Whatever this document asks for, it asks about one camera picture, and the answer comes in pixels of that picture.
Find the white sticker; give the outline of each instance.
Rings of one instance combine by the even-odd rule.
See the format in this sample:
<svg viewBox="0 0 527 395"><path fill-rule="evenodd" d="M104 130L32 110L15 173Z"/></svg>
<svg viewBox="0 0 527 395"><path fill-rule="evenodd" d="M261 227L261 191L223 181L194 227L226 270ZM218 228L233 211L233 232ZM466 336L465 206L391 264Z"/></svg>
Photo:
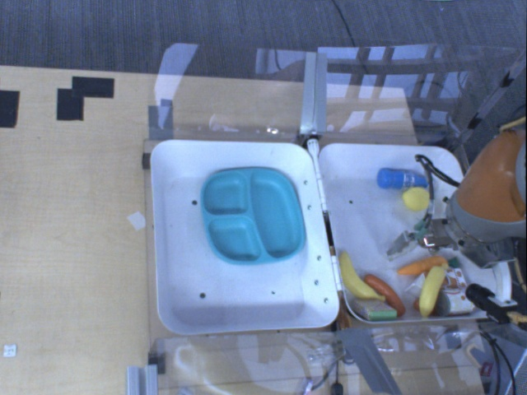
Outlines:
<svg viewBox="0 0 527 395"><path fill-rule="evenodd" d="M142 230L143 228L147 226L147 220L145 220L145 217L139 211L133 213L127 218L130 221L130 224L132 224L133 228L135 228L136 231Z"/></svg>
<svg viewBox="0 0 527 395"><path fill-rule="evenodd" d="M11 344L9 346L3 346L3 356L4 357L16 357L16 344Z"/></svg>

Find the blue bottle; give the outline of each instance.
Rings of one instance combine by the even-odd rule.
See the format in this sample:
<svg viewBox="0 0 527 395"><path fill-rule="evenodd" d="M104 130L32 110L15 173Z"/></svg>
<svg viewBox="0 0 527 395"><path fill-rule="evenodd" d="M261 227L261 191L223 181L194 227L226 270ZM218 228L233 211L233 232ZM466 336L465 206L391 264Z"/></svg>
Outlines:
<svg viewBox="0 0 527 395"><path fill-rule="evenodd" d="M395 170L381 168L377 174L377 184L380 188L425 188L428 186L424 175L410 170Z"/></svg>

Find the yellow banana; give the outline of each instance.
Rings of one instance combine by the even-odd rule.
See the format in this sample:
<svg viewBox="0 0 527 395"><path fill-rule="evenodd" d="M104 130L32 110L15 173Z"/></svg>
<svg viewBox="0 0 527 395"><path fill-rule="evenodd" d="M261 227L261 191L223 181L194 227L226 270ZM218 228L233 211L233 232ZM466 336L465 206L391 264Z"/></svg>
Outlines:
<svg viewBox="0 0 527 395"><path fill-rule="evenodd" d="M347 252L340 253L338 257L338 263L340 265L340 273L343 276L343 282L346 288L355 295L358 299L363 300L380 300L385 301L386 298L383 295L378 295L373 288L368 286L355 272L352 260Z"/></svg>
<svg viewBox="0 0 527 395"><path fill-rule="evenodd" d="M422 284L421 295L419 296L419 312L424 318L430 316L436 306L437 296L444 280L445 269L442 266L433 267L425 278Z"/></svg>

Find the yellow lemon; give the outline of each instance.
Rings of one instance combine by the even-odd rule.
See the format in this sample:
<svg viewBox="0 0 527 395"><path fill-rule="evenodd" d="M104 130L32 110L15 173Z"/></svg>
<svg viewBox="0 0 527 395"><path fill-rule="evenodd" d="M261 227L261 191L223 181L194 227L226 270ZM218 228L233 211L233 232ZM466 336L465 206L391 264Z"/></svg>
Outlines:
<svg viewBox="0 0 527 395"><path fill-rule="evenodd" d="M424 188L409 188L403 193L404 205L411 211L427 209L430 195Z"/></svg>

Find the transparent acrylic sheet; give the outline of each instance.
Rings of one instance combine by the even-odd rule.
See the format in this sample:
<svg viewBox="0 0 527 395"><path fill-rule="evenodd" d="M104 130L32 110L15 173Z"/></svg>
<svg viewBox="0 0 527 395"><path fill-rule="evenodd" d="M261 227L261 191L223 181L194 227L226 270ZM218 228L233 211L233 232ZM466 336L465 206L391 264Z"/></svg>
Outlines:
<svg viewBox="0 0 527 395"><path fill-rule="evenodd" d="M490 378L496 373L475 323L372 328L370 335L401 393L480 394L483 363ZM160 394L303 394L308 387L325 394L335 382L337 359L344 393L372 393L353 353L345 352L332 332L173 338L156 348L166 361Z"/></svg>
<svg viewBox="0 0 527 395"><path fill-rule="evenodd" d="M442 44L318 48L327 58L326 141L455 147L519 49ZM151 139L291 142L306 52L173 44L150 108Z"/></svg>

